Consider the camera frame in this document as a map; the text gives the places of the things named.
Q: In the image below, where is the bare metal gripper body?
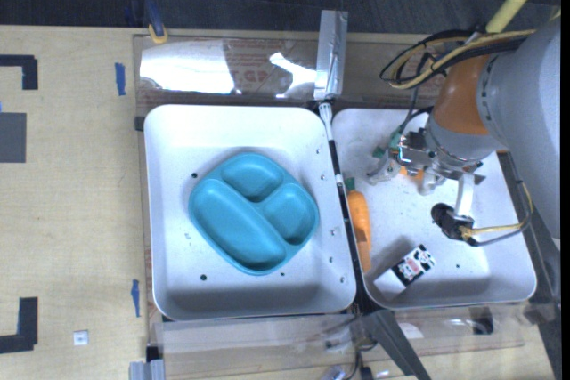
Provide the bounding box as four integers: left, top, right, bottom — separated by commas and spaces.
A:
396, 129, 486, 183

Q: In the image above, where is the orange carrot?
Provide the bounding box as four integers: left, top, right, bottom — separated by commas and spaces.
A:
342, 176, 373, 274

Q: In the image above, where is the white cow print carton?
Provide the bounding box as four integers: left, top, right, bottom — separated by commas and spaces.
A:
372, 243, 437, 292

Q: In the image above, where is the white plastic tray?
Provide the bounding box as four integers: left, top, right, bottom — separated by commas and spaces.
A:
330, 107, 538, 311
142, 102, 358, 322

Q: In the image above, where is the blue divided plate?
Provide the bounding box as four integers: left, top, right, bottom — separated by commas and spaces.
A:
187, 151, 322, 278

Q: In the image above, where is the black cylinder on white bracket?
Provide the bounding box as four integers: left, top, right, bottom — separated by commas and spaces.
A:
430, 172, 486, 242

